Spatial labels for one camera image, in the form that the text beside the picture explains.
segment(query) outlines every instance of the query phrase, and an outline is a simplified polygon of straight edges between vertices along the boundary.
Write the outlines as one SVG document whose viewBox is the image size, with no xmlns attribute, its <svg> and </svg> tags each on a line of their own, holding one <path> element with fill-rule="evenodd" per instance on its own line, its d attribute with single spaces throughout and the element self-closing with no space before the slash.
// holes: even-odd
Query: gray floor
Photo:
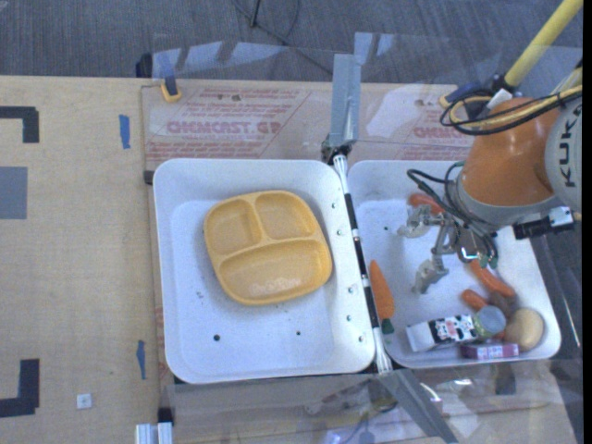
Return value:
<svg viewBox="0 0 592 444">
<path fill-rule="evenodd" d="M 395 44 L 364 68 L 364 80 L 483 82 L 512 65 L 561 2 L 263 0 L 259 27 L 251 28 L 236 4 L 249 13 L 253 1 L 0 0 L 0 74 L 135 77 L 142 54 L 217 41 L 286 44 L 306 48 L 305 54 L 321 61 L 330 52 L 352 52 L 355 33 L 369 32 L 394 35 Z M 582 57 L 582 46 L 580 12 L 524 80 L 524 93 L 549 93 Z M 274 68 L 265 77 L 330 80 L 330 71 L 305 59 Z M 546 279 L 559 285 L 551 292 L 565 318 L 558 364 L 581 361 L 566 307 L 581 340 L 582 231 L 534 244 Z M 582 367 L 561 370 L 562 384 L 581 393 Z M 581 403 L 574 409 L 576 433 L 583 436 L 577 416 Z"/>
</svg>

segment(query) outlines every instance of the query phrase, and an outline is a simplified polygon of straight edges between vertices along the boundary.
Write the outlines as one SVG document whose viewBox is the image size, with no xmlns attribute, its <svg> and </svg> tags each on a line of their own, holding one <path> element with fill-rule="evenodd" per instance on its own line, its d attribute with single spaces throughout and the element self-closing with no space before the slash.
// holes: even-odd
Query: yellow tube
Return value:
<svg viewBox="0 0 592 444">
<path fill-rule="evenodd" d="M 518 87 L 530 69 L 545 54 L 547 48 L 557 39 L 563 29 L 583 6 L 584 0 L 563 0 L 541 28 L 535 39 L 524 50 L 520 58 L 506 73 L 505 81 L 512 87 Z"/>
</svg>

